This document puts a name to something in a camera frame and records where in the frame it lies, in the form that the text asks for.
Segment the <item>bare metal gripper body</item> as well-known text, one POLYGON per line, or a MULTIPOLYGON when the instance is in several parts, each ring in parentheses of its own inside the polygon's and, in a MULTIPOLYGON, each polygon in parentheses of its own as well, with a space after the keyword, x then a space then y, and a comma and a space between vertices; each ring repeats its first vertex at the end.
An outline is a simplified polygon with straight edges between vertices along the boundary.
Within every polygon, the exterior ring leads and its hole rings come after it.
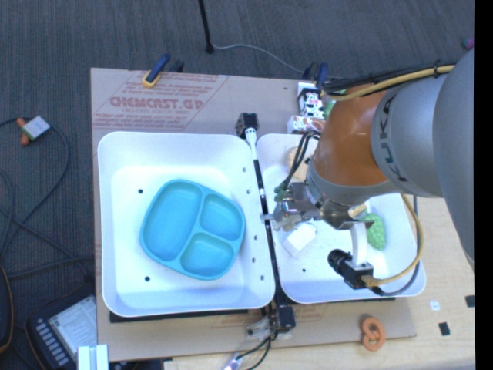
POLYGON ((320 220, 324 215, 326 197, 314 185, 303 182, 281 183, 275 190, 275 220, 299 217, 320 220))

